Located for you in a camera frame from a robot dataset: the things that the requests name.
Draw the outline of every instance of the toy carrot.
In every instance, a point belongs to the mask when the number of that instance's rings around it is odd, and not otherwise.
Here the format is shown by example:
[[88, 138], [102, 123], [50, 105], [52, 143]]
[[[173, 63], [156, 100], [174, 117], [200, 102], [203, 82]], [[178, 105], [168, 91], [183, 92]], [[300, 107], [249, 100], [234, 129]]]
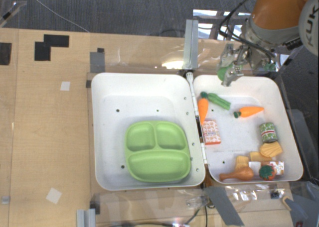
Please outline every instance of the toy carrot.
[[208, 99], [206, 97], [201, 98], [198, 101], [197, 105], [198, 105], [200, 124], [203, 125], [208, 112], [208, 105], [209, 105]]
[[248, 117], [248, 116], [256, 114], [260, 111], [263, 111], [263, 110], [264, 110], [263, 107], [243, 107], [238, 112], [234, 112], [234, 116], [236, 118], [238, 118], [240, 116], [241, 117]]

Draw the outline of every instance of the green divided plate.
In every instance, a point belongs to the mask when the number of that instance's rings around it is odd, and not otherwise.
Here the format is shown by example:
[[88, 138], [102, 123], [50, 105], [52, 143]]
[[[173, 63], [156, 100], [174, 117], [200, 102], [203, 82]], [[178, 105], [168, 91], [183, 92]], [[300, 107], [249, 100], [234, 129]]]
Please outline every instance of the green divided plate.
[[142, 182], [172, 182], [190, 172], [185, 133], [173, 122], [132, 124], [125, 134], [125, 157], [130, 174]]

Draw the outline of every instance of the tin can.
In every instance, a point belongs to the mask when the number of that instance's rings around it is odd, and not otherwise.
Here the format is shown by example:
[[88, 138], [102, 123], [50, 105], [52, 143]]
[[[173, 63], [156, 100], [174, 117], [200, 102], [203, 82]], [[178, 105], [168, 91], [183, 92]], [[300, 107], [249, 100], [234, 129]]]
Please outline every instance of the tin can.
[[271, 143], [278, 141], [275, 126], [272, 122], [266, 122], [259, 126], [259, 131], [261, 134], [261, 138], [263, 143]]

